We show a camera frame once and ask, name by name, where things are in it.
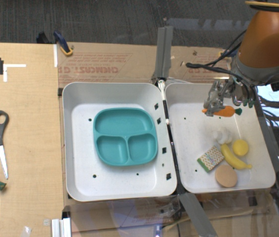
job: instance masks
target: toy banana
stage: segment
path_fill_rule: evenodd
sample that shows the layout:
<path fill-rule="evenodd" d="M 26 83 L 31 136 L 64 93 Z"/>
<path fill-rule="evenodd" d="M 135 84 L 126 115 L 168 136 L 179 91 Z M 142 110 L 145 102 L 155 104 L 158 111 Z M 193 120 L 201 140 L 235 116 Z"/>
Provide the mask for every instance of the toy banana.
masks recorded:
<path fill-rule="evenodd" d="M 242 160 L 238 159 L 229 149 L 226 144 L 221 145 L 220 148 L 223 156 L 225 157 L 226 162 L 236 168 L 236 169 L 244 169 L 244 168 L 252 168 L 251 164 L 247 164 Z"/>

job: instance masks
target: teal plate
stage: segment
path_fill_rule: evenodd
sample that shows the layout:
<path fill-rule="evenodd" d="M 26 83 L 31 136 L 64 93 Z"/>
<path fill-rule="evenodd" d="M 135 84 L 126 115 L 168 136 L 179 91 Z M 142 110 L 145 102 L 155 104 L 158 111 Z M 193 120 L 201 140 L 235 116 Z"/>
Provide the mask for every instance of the teal plate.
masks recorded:
<path fill-rule="evenodd" d="M 112 108 L 94 118 L 93 134 L 99 158 L 112 166 L 132 166 L 152 161 L 158 151 L 151 116 L 138 108 Z"/>

